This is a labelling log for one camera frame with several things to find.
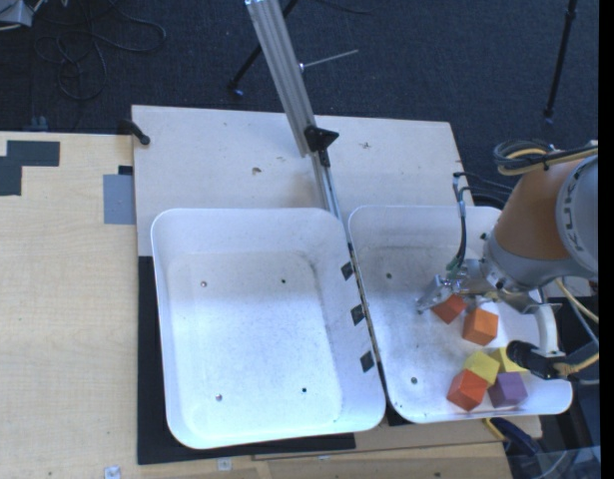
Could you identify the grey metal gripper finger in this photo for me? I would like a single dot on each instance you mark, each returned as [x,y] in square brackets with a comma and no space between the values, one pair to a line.
[432,295]
[483,297]

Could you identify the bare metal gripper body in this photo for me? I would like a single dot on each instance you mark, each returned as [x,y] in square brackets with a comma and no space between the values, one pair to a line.
[470,276]

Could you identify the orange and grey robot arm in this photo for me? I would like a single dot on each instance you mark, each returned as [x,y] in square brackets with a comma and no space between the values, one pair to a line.
[541,217]

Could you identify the red cube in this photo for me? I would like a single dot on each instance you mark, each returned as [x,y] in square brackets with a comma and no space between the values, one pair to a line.
[448,310]
[466,389]

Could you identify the orange cube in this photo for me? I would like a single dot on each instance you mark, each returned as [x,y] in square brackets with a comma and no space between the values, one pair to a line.
[480,326]

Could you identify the white plastic tray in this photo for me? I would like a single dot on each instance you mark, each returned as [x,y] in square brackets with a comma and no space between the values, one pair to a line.
[256,337]
[411,337]

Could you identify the yellow cube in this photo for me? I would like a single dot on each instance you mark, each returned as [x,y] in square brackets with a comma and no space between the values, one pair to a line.
[506,362]
[482,366]

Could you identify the purple cube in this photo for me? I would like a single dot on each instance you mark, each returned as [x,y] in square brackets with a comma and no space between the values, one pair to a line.
[508,389]

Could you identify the pale wood board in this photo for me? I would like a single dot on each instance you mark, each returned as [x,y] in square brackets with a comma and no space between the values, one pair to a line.
[211,167]

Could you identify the black cylinder on white bracket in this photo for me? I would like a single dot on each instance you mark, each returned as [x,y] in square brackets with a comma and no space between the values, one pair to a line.
[533,359]

